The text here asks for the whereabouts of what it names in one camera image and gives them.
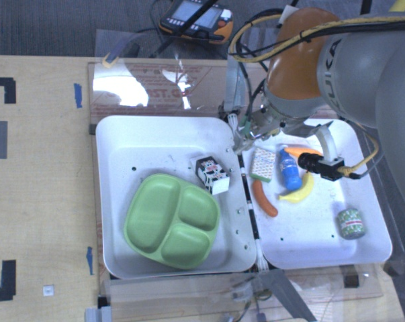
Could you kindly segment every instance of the gray carpet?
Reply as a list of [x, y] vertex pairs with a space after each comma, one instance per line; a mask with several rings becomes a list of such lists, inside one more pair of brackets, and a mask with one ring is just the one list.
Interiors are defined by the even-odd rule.
[[[96, 39], [102, 30], [137, 32], [152, 28], [150, 10], [154, 0], [0, 0], [0, 55], [95, 56]], [[395, 0], [373, 0], [372, 13], [385, 13]], [[220, 0], [234, 13], [234, 31], [254, 14], [268, 8], [283, 8], [292, 0]], [[362, 0], [300, 0], [297, 7], [319, 7], [341, 19], [357, 17]], [[157, 20], [168, 7], [159, 1], [152, 8]], [[154, 46], [159, 38], [147, 32]], [[197, 57], [216, 57], [199, 49]], [[386, 163], [371, 173], [386, 216], [394, 254], [392, 267], [398, 296], [405, 312], [405, 204]]]

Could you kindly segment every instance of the blue tape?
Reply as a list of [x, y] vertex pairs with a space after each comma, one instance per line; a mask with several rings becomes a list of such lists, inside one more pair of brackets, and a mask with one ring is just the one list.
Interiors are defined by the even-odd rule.
[[74, 96], [75, 96], [75, 103], [77, 104], [77, 109], [80, 109], [83, 107], [81, 104], [83, 102], [83, 94], [81, 92], [81, 85], [78, 83], [74, 84]]
[[86, 259], [87, 259], [87, 264], [89, 265], [90, 275], [93, 276], [93, 254], [92, 254], [92, 247], [87, 247]]

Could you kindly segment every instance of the blue bottle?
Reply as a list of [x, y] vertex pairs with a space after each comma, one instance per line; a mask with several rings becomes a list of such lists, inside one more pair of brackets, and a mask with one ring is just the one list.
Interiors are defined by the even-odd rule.
[[302, 179], [299, 176], [299, 169], [296, 161], [284, 149], [280, 150], [280, 170], [284, 178], [287, 190], [295, 191], [302, 186]]

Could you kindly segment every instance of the white tray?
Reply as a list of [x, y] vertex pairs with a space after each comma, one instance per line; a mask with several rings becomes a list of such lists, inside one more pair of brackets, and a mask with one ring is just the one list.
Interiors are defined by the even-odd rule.
[[[309, 123], [326, 122], [313, 119]], [[335, 120], [330, 130], [346, 164], [362, 159], [359, 142], [349, 125]], [[111, 116], [98, 124], [96, 139], [103, 257], [110, 273], [131, 279], [241, 272], [255, 263], [253, 231], [228, 124], [211, 117]], [[315, 137], [301, 139], [283, 134], [255, 145], [278, 150], [282, 144], [321, 150]], [[252, 154], [253, 149], [242, 155], [246, 168], [250, 168]], [[213, 156], [227, 171], [232, 169], [230, 188], [215, 196], [221, 217], [210, 255], [197, 268], [182, 271], [133, 251], [124, 239], [124, 219], [136, 189], [151, 174], [172, 174], [203, 187], [191, 165], [191, 160], [198, 156]], [[266, 216], [253, 199], [263, 253], [272, 265], [298, 269], [387, 260], [392, 243], [369, 176], [330, 182], [314, 175], [313, 192], [295, 205], [277, 200], [277, 195], [285, 190], [280, 176], [277, 170], [273, 180], [264, 184], [268, 199], [279, 210], [276, 218]], [[346, 207], [356, 207], [362, 214], [367, 234], [361, 239], [340, 237], [335, 217]]]
[[[227, 124], [210, 117], [111, 116], [96, 129], [103, 257], [121, 279], [248, 270], [256, 259], [238, 158]], [[214, 196], [220, 206], [218, 233], [207, 259], [193, 270], [178, 270], [136, 253], [124, 238], [124, 220], [140, 183], [165, 173], [204, 187], [191, 159], [213, 156], [229, 171], [230, 188]]]
[[[308, 125], [325, 124], [325, 119], [309, 119]], [[334, 120], [330, 126], [338, 155], [347, 166], [363, 159], [353, 128], [344, 121]], [[283, 145], [303, 146], [322, 151], [316, 136], [308, 139], [283, 133], [254, 144], [278, 154]], [[245, 168], [249, 169], [254, 148], [243, 152]], [[298, 269], [346, 264], [383, 262], [392, 253], [392, 242], [375, 194], [370, 176], [360, 180], [342, 178], [331, 182], [313, 174], [314, 188], [310, 196], [300, 203], [279, 201], [278, 195], [286, 191], [276, 157], [276, 171], [270, 183], [263, 183], [267, 198], [277, 207], [276, 218], [267, 216], [252, 196], [263, 253], [274, 266]], [[358, 169], [362, 173], [365, 166]], [[336, 222], [339, 211], [354, 207], [360, 211], [367, 233], [359, 239], [341, 237]]]

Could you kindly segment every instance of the toy hot dog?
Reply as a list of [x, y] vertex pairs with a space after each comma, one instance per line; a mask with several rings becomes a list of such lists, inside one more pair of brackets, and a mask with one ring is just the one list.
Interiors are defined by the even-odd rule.
[[269, 202], [268, 198], [263, 192], [263, 185], [260, 180], [253, 181], [252, 185], [253, 195], [256, 198], [259, 206], [266, 212], [269, 216], [275, 217], [278, 215], [278, 210]]

